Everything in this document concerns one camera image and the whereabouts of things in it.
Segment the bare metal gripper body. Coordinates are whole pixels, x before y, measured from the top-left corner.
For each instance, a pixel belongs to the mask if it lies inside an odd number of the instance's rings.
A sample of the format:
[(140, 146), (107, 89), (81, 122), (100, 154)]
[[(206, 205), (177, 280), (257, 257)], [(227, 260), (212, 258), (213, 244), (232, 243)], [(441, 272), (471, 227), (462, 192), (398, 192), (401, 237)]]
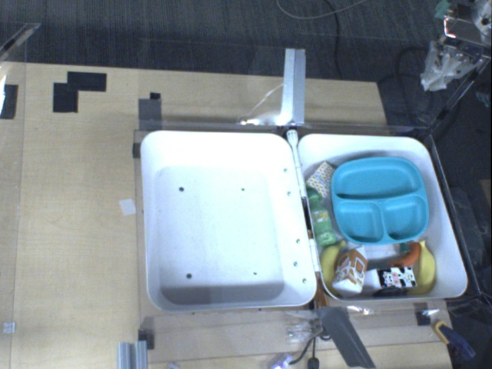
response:
[(474, 0), (451, 9), (444, 16), (444, 34), (491, 49), (491, 0)]

